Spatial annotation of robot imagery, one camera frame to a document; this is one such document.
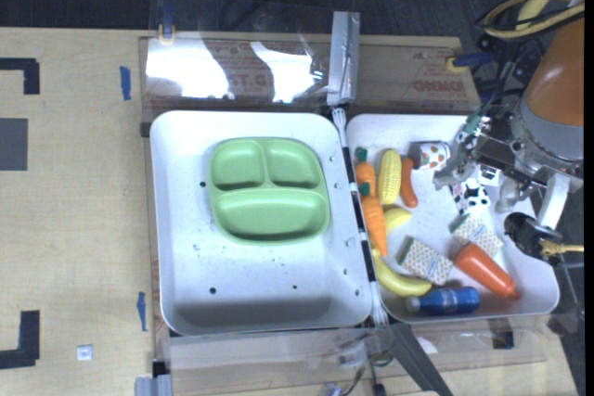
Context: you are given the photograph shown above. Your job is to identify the white can with fruit print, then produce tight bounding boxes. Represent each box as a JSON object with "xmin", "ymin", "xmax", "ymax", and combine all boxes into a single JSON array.
[{"xmin": 407, "ymin": 139, "xmax": 452, "ymax": 172}]

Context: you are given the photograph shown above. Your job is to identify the long orange carrot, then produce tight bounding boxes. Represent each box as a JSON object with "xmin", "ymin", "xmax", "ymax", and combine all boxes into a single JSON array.
[{"xmin": 358, "ymin": 182, "xmax": 389, "ymax": 259}]

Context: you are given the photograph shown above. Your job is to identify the yellow corn cob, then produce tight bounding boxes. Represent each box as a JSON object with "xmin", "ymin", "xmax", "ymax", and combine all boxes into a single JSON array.
[{"xmin": 377, "ymin": 148, "xmax": 404, "ymax": 206}]

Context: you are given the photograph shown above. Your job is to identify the yellow lemon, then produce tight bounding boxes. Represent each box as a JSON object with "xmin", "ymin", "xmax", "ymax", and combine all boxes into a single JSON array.
[{"xmin": 382, "ymin": 205, "xmax": 413, "ymax": 236}]

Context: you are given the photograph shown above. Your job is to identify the green divided plate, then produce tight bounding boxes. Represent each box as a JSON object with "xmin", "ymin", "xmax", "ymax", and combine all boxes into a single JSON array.
[{"xmin": 209, "ymin": 136, "xmax": 332, "ymax": 246}]

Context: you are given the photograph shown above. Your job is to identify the large orange carrot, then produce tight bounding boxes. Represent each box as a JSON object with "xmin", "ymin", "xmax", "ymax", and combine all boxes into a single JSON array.
[{"xmin": 454, "ymin": 241, "xmax": 520, "ymax": 299}]

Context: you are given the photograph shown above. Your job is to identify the black and white cow carton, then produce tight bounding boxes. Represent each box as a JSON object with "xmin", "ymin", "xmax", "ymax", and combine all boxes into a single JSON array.
[{"xmin": 452, "ymin": 176, "xmax": 492, "ymax": 217}]

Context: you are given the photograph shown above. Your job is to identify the thin black and white rod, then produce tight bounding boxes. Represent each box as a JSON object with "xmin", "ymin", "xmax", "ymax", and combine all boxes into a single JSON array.
[{"xmin": 331, "ymin": 106, "xmax": 389, "ymax": 326}]

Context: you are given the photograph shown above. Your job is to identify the blue bottle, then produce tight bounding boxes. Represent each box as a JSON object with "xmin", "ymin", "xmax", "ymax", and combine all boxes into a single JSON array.
[{"xmin": 405, "ymin": 286, "xmax": 482, "ymax": 317}]

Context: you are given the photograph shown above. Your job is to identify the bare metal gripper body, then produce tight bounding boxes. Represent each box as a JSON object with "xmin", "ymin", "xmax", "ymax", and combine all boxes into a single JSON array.
[{"xmin": 471, "ymin": 109, "xmax": 584, "ymax": 189}]

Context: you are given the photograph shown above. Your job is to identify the small orange carrot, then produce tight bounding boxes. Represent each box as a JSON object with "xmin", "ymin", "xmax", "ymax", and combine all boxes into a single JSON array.
[{"xmin": 354, "ymin": 147, "xmax": 378, "ymax": 197}]

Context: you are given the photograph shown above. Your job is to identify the orange sausage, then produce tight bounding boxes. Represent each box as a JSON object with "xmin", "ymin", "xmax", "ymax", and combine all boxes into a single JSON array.
[{"xmin": 399, "ymin": 157, "xmax": 420, "ymax": 210}]

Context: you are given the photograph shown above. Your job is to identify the patterned white carton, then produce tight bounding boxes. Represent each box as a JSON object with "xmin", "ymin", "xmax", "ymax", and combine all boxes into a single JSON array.
[
  {"xmin": 397, "ymin": 236, "xmax": 455, "ymax": 287},
  {"xmin": 449, "ymin": 213, "xmax": 505, "ymax": 259}
]

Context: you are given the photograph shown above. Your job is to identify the yellow banana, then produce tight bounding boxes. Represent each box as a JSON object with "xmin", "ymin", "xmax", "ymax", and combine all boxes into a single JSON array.
[{"xmin": 370, "ymin": 247, "xmax": 433, "ymax": 299}]

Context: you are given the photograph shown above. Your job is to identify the white plastic tray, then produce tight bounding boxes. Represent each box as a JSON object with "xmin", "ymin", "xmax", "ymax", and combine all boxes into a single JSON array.
[
  {"xmin": 148, "ymin": 109, "xmax": 375, "ymax": 337},
  {"xmin": 345, "ymin": 112, "xmax": 561, "ymax": 324}
]

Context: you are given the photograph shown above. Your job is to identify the black cylinder on white bracket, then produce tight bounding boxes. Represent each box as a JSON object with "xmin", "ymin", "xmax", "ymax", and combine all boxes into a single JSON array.
[{"xmin": 503, "ymin": 173, "xmax": 573, "ymax": 266}]

